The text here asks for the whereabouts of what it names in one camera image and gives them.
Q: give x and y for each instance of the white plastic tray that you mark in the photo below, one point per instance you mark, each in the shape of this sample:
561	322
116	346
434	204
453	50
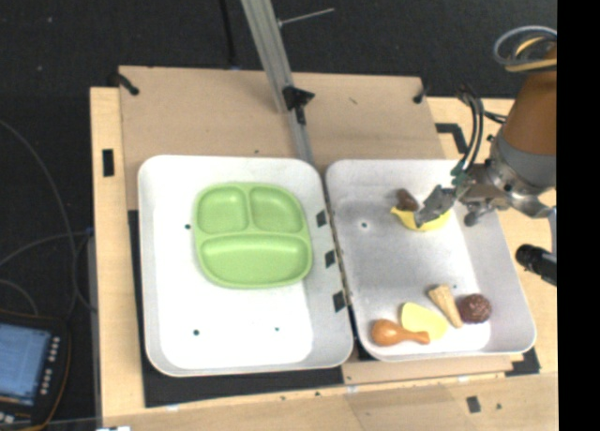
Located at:
403	265
187	307

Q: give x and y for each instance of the brown ice cream scoop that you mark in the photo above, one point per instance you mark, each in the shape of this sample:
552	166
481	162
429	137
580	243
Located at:
474	308

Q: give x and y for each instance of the yellow banana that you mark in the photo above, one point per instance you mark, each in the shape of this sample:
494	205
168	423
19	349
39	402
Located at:
407	220

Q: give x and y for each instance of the black cylinder on white bracket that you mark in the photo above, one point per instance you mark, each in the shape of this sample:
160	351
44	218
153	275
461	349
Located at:
539	263

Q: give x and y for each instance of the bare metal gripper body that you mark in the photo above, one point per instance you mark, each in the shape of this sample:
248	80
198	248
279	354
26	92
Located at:
497	190

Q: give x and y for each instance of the brown chocolate piece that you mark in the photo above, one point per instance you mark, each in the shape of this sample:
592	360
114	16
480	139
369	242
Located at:
407	200

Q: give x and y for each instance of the green divided plate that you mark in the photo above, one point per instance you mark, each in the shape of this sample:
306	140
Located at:
253	251

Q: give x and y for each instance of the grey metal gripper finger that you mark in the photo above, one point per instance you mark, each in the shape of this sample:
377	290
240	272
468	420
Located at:
429	209
447	199

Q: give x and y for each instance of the beige ice cream cone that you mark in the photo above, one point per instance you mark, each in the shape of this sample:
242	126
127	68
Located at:
446	303

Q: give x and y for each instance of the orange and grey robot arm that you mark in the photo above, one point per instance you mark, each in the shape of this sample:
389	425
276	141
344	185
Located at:
532	120

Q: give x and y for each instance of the brown cardboard board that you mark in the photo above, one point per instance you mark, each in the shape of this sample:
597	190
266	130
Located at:
211	110

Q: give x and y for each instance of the orange chicken drumstick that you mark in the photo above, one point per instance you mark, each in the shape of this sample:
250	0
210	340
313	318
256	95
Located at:
391	333

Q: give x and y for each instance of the yellow cheese slice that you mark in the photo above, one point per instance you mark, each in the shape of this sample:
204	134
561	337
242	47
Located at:
422	319

